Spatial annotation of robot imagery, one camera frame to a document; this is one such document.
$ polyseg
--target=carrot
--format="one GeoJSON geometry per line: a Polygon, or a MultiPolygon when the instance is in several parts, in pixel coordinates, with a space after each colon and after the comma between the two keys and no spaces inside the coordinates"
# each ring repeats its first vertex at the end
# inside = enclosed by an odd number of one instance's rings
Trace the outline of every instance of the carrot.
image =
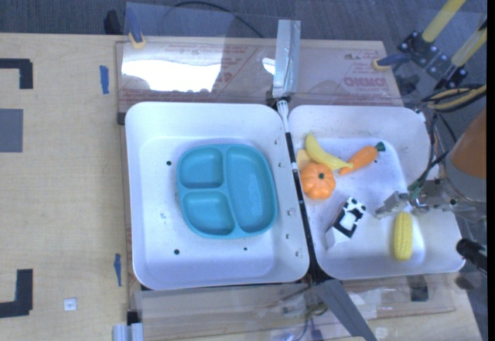
{"type": "Polygon", "coordinates": [[[384,152],[385,145],[382,142],[378,142],[377,145],[367,145],[364,146],[361,150],[354,153],[352,157],[350,157],[349,161],[353,164],[353,167],[350,168],[348,166],[344,166],[339,170],[339,175],[346,175],[347,173],[363,168],[364,166],[371,164],[378,157],[378,152],[384,152]]]}

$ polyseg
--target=yellow corn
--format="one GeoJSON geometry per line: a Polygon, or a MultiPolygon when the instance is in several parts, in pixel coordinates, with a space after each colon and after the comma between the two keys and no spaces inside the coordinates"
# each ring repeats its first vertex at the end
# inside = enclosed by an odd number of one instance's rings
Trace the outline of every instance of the yellow corn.
{"type": "Polygon", "coordinates": [[[400,212],[395,218],[394,256],[406,261],[412,255],[412,217],[408,212],[400,212]]]}

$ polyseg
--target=blue divided plate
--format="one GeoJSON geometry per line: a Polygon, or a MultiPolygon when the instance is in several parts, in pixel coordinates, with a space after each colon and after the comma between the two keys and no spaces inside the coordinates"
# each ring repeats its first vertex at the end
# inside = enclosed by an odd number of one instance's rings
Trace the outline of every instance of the blue divided plate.
{"type": "Polygon", "coordinates": [[[184,220],[203,237],[241,238],[269,230],[278,214],[266,158],[247,145],[203,145],[177,163],[184,220]]]}

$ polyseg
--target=wooden table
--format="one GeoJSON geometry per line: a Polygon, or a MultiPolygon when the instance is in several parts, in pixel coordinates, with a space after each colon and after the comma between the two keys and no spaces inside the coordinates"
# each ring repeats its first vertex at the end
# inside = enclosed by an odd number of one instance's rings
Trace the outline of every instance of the wooden table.
{"type": "MultiPolygon", "coordinates": [[[[34,82],[21,90],[18,70],[0,69],[0,109],[23,110],[22,152],[0,152],[0,302],[15,300],[16,270],[33,271],[32,310],[0,319],[0,339],[110,339],[112,326],[126,320],[125,191],[116,122],[115,44],[121,40],[0,34],[0,57],[30,59],[34,82]],[[100,66],[108,68],[108,94],[100,66]]],[[[466,293],[449,293],[451,312],[376,319],[370,327],[382,339],[480,339],[466,293]]]]}

